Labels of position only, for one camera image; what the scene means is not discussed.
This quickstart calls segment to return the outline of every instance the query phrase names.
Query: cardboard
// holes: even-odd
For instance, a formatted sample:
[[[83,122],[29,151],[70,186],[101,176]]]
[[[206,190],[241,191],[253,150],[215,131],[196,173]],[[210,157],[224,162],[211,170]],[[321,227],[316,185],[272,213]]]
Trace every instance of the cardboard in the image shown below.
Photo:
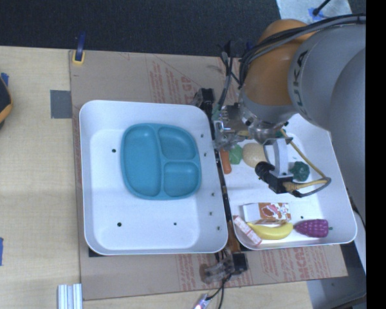
[[[217,57],[87,51],[83,64],[69,53],[73,143],[76,168],[80,273],[84,300],[215,289],[205,284],[200,266],[214,265],[213,254],[98,256],[84,239],[78,113],[89,100],[125,100],[189,104],[200,88],[213,88],[216,98],[225,83]],[[238,72],[238,62],[234,73]],[[237,100],[231,84],[226,104]],[[246,252],[249,269],[226,287],[305,281],[347,275],[339,245]]]

